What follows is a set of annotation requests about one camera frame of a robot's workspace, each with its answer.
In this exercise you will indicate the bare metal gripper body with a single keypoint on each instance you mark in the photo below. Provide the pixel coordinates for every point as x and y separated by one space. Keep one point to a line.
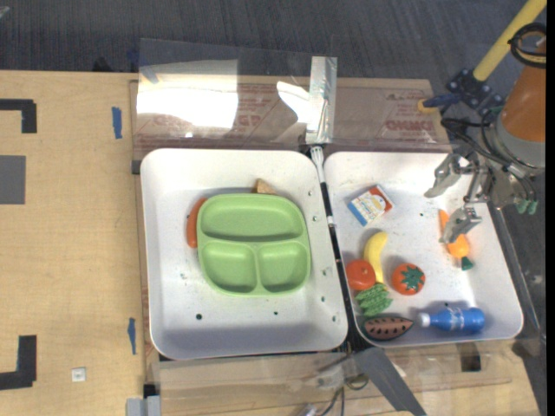
503 186

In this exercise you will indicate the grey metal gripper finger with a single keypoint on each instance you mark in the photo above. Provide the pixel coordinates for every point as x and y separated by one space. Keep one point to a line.
444 176
461 222

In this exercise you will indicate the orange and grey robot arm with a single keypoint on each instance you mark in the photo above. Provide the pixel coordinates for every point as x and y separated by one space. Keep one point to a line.
522 111

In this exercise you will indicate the orange carrot, green stem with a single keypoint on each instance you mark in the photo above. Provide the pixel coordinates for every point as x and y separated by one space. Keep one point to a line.
460 247

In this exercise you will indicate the white plastic tray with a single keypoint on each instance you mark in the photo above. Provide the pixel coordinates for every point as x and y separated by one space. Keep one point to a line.
173 310
416 180

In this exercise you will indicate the red toy tomato, green top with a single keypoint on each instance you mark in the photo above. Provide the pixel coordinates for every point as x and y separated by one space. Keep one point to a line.
408 279

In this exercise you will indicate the white, blue and red carton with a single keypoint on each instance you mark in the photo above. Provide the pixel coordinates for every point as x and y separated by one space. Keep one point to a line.
370 205

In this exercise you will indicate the yellow banana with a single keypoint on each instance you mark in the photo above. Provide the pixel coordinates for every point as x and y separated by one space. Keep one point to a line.
374 251

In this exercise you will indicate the brown cardboard board, red print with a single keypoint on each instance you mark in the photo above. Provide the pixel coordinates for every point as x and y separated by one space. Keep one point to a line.
368 115

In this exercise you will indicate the blue bottle, white cap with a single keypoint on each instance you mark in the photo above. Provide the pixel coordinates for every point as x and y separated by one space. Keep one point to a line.
459 320

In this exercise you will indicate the orange toy fruit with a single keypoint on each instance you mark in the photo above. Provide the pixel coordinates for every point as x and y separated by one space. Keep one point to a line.
359 274

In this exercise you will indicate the green toy pea pods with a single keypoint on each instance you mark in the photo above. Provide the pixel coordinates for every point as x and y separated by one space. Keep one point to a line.
374 300

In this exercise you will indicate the toy watermelon slice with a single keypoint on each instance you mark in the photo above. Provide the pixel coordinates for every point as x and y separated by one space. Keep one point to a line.
386 328

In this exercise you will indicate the brown toy bread piece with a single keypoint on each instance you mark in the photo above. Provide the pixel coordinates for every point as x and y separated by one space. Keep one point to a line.
263 187

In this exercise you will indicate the green divided plate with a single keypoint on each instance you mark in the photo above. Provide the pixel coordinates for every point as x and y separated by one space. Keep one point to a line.
251 219

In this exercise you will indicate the orange toy sausage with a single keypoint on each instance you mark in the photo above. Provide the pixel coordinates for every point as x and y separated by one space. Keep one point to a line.
191 232

